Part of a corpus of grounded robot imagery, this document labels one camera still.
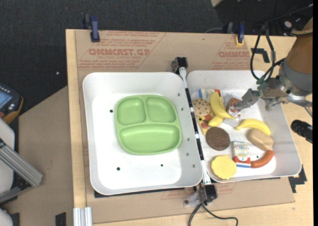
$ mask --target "banana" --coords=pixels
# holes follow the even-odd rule
[[[220,124],[222,124],[224,118],[220,118],[218,116],[215,116],[214,118],[212,118],[210,120],[210,122],[208,123],[208,125],[210,127],[218,127]]]
[[[240,130],[242,128],[256,128],[270,136],[269,127],[258,119],[254,119],[254,118],[244,119],[238,126],[235,127],[235,129],[237,130]]]
[[[230,118],[233,119],[232,116],[230,116],[226,111],[224,105],[221,106],[220,103],[220,96],[218,92],[213,92],[210,97],[210,106],[213,110],[213,112],[217,115],[219,118]]]
[[[222,100],[222,97],[220,97],[220,106],[225,110],[225,106]],[[209,121],[209,126],[210,127],[218,127],[220,124],[223,123],[224,118],[220,118],[218,116],[214,116],[210,121]]]

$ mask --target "small food package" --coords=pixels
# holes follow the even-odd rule
[[[206,101],[210,102],[210,97],[213,92],[218,92],[219,95],[222,97],[222,93],[218,89],[200,89],[199,90],[199,97],[201,99],[205,99]]]
[[[237,167],[250,168],[249,143],[242,141],[232,142],[233,161]]]
[[[236,104],[238,102],[241,102],[240,99],[238,99],[236,96],[233,96],[226,105],[226,111],[227,113],[233,117],[233,119],[227,118],[224,120],[224,123],[230,125],[230,126],[236,126],[239,122],[241,112],[239,109],[236,108]]]

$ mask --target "hinged white container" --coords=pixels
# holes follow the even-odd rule
[[[249,88],[256,89],[249,71],[193,71],[187,77],[191,99],[199,97],[199,89],[219,89],[226,100],[232,95],[242,96]],[[174,189],[195,186],[201,182],[203,169],[194,132],[191,112],[182,79],[173,73],[91,73],[83,81],[87,123],[90,180],[96,192],[117,195],[141,191]],[[133,155],[124,151],[117,138],[114,109],[122,98],[138,94],[161,95],[175,105],[181,130],[180,146],[168,153]],[[215,156],[228,154],[231,148],[215,151],[199,137],[206,170],[216,182],[292,176],[299,173],[301,162],[281,105],[265,110],[259,100],[242,111],[241,118],[257,118],[271,129],[275,157],[262,168],[238,168],[234,177],[222,180],[211,170]],[[236,131],[222,123],[233,140],[247,141],[246,131]],[[251,149],[251,159],[264,151]]]

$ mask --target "blue clamp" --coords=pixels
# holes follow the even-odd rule
[[[90,39],[92,42],[99,42],[99,33],[98,33],[98,20],[96,16],[89,16],[88,13],[84,15],[82,22],[83,29],[91,29]]]
[[[98,33],[98,20],[96,16],[90,17],[90,26],[92,32],[90,33],[90,38],[92,42],[99,42],[99,33]]]
[[[241,21],[238,25],[238,35],[236,36],[236,44],[237,46],[244,45],[244,22]]]

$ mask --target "black device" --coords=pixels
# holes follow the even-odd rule
[[[0,82],[0,118],[10,124],[20,113],[23,97]]]

